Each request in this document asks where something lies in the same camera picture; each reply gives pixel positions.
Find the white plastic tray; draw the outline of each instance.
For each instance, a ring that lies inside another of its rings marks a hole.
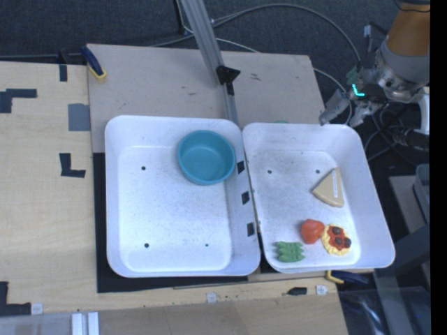
[[[244,147],[254,204],[269,264],[282,273],[329,269],[381,268],[395,248],[376,194],[362,142],[343,125],[254,123],[244,127]],[[321,202],[311,190],[339,167],[345,205]],[[343,227],[352,239],[344,256],[330,255],[320,241],[308,245],[300,235],[306,218]],[[277,241],[300,241],[305,259],[280,262]]]
[[[207,129],[226,137],[238,163],[224,182],[182,174],[178,142]],[[119,116],[105,129],[107,257],[125,277],[244,276],[261,251],[242,134],[223,119]]]

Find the toy food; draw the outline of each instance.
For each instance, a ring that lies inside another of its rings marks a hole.
[[[304,250],[301,242],[279,241],[276,246],[278,247],[278,260],[281,262],[298,262],[305,258],[302,254]]]
[[[335,255],[347,254],[352,244],[344,229],[332,223],[325,226],[321,242],[329,254]]]
[[[321,201],[331,206],[343,207],[342,176],[338,167],[332,169],[320,183],[315,186],[312,193]]]
[[[324,232],[324,223],[308,218],[301,225],[301,236],[307,244],[314,244]]]

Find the gray tape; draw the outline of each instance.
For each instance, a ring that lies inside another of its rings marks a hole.
[[[68,130],[90,131],[90,107],[82,103],[68,105]]]

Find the green light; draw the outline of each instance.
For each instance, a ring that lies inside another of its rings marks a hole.
[[[357,90],[357,87],[356,87],[355,84],[352,85],[352,89],[354,90],[354,93],[356,94],[356,96],[359,96],[359,97],[364,97],[365,96],[364,93],[358,93],[358,90]]]

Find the wooden board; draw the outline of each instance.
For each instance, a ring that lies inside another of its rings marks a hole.
[[[41,303],[44,313],[57,313],[204,304],[208,292],[238,302],[297,286],[337,291],[321,274],[281,281],[255,274],[248,283],[98,294],[91,134],[68,129],[68,105],[89,104],[87,69],[68,66],[60,82],[58,65],[0,62],[6,89],[38,94],[14,98],[12,112],[0,114],[0,281],[9,282],[9,304]],[[85,177],[61,176],[60,153],[70,153]]]
[[[223,87],[215,84],[199,50],[89,45],[107,72],[89,76],[93,152],[104,151],[113,117],[226,118]],[[239,127],[255,121],[317,124],[324,110],[308,56],[223,51],[240,70],[233,85]]]
[[[106,311],[100,325],[102,335],[348,334],[336,294]]]

